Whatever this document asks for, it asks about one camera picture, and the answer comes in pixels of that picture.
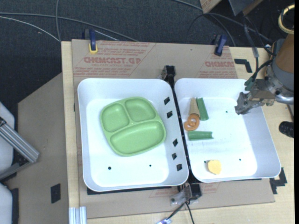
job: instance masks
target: wooden table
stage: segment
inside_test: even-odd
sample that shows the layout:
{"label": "wooden table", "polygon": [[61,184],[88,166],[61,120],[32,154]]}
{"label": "wooden table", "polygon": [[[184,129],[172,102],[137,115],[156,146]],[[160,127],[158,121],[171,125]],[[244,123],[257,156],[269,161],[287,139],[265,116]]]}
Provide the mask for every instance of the wooden table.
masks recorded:
{"label": "wooden table", "polygon": [[[260,64],[262,64],[268,59],[268,55],[263,49],[258,50],[260,54]],[[252,65],[252,70],[255,69],[255,59],[252,55],[251,48],[230,48],[230,51],[234,59],[247,59]],[[78,186],[76,124],[75,113],[73,111],[74,88],[71,42],[62,42],[62,67],[69,207],[78,208],[80,206],[80,198]],[[236,66],[236,71],[239,78],[247,79],[250,76],[243,65]],[[263,111],[288,183],[285,187],[278,187],[278,194],[275,195],[274,203],[192,210],[192,215],[196,224],[295,223],[294,139],[289,138],[278,131],[278,126],[282,121],[292,120],[291,113],[286,105],[280,103],[275,103],[274,106],[270,107],[265,106],[263,107]],[[88,219],[88,224],[154,224],[169,215],[170,213],[168,212],[161,212],[123,217],[105,217]],[[171,219],[173,223],[191,223],[189,212],[186,210],[178,212]]]}

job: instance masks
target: black fabric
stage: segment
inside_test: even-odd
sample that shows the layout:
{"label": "black fabric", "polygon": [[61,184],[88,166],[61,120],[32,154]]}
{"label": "black fabric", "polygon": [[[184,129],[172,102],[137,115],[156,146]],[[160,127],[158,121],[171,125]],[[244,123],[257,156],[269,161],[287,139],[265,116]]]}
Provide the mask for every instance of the black fabric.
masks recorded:
{"label": "black fabric", "polygon": [[[55,15],[57,0],[0,0],[0,12]],[[199,0],[182,0],[200,6]],[[294,0],[264,0],[249,17],[259,31],[275,41],[285,34],[277,26],[283,8]],[[243,22],[233,15],[228,0],[211,12]],[[201,11],[171,0],[60,0],[58,15],[86,21],[130,36],[141,42],[210,44],[225,30],[210,16],[198,18]],[[54,18],[3,15],[34,24],[57,37]],[[237,46],[249,46],[243,28],[218,18],[233,36]],[[84,24],[59,20],[61,39],[81,39]],[[128,39],[96,29],[121,41]],[[110,40],[100,34],[97,39]],[[259,40],[252,34],[257,46]],[[15,21],[0,18],[0,102],[9,110],[61,72],[60,43],[44,32]]]}

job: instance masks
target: white surface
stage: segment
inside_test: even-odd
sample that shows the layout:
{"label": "white surface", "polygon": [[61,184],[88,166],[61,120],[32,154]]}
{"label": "white surface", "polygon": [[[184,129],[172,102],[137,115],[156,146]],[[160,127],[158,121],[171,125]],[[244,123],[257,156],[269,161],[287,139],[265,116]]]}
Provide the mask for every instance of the white surface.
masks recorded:
{"label": "white surface", "polygon": [[[2,117],[9,126],[14,128],[14,116],[0,102],[0,117]],[[9,168],[12,164],[14,148],[0,137],[0,172]]]}
{"label": "white surface", "polygon": [[[109,146],[100,125],[100,112],[106,105],[129,97],[149,100],[159,113],[165,129],[164,143],[143,154],[123,157]],[[189,175],[178,116],[171,87],[159,79],[88,78],[78,86],[83,178],[94,191],[176,186]]]}
{"label": "white surface", "polygon": [[[197,131],[213,132],[211,140],[189,140],[185,131],[191,169],[202,182],[220,182],[275,177],[280,162],[261,107],[237,115],[235,106],[245,80],[180,79],[175,91],[182,121],[188,117],[191,98],[203,98],[208,120]],[[209,160],[219,160],[222,171],[208,171]]]}
{"label": "white surface", "polygon": [[0,223],[11,224],[13,213],[13,196],[7,187],[0,183]]}

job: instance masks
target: brown cylinder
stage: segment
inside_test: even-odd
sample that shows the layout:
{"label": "brown cylinder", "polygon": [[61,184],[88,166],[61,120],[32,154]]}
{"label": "brown cylinder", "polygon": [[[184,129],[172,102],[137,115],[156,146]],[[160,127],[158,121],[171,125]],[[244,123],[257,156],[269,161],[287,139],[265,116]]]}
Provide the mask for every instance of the brown cylinder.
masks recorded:
{"label": "brown cylinder", "polygon": [[294,34],[288,34],[275,57],[275,61],[283,71],[294,73]]}

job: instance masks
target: divided green plate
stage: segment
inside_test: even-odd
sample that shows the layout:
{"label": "divided green plate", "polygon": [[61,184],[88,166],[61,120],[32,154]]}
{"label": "divided green plate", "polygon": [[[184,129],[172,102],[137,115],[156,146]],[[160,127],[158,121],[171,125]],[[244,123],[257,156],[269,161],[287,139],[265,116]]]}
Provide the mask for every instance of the divided green plate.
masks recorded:
{"label": "divided green plate", "polygon": [[166,138],[166,129],[147,99],[131,97],[103,108],[100,122],[111,148],[119,155],[132,156],[149,151]]}

